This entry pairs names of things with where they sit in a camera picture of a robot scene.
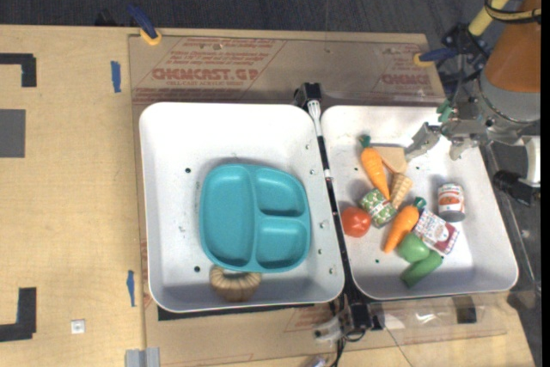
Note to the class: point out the red tomato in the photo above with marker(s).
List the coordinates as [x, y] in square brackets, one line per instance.
[356, 222]

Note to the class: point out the red and white can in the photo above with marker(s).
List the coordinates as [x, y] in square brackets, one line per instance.
[451, 202]

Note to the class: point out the green pepper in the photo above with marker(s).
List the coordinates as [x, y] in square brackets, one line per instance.
[414, 258]

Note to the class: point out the black cylinder on white bracket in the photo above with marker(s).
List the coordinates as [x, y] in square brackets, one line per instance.
[515, 185]

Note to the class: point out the tan waffle cone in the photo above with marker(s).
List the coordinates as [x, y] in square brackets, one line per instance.
[400, 189]

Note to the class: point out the green can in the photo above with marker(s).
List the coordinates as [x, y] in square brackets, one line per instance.
[377, 207]

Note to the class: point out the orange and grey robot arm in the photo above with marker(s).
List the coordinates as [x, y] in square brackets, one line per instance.
[515, 56]

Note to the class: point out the brown cardboard board, red print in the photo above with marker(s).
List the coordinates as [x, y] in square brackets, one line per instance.
[275, 64]

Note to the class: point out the blue divided plate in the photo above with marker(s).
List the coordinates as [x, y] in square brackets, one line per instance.
[240, 219]

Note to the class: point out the tan woven doughnut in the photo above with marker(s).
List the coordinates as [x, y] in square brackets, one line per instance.
[234, 285]

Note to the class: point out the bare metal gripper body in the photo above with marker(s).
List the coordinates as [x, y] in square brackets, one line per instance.
[466, 122]

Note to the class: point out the white plastic tray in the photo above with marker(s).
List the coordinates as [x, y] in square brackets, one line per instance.
[481, 262]
[172, 167]

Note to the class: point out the orange carrot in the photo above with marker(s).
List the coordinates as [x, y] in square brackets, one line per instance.
[374, 169]
[401, 225]

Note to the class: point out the tan bread slice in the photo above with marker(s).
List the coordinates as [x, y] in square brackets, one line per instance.
[397, 159]

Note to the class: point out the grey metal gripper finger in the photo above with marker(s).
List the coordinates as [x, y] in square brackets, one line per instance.
[460, 147]
[423, 142]

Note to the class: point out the thin black and white rod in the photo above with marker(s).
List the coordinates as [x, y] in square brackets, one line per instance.
[323, 150]

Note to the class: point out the red and white carton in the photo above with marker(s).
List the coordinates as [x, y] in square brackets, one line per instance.
[438, 233]

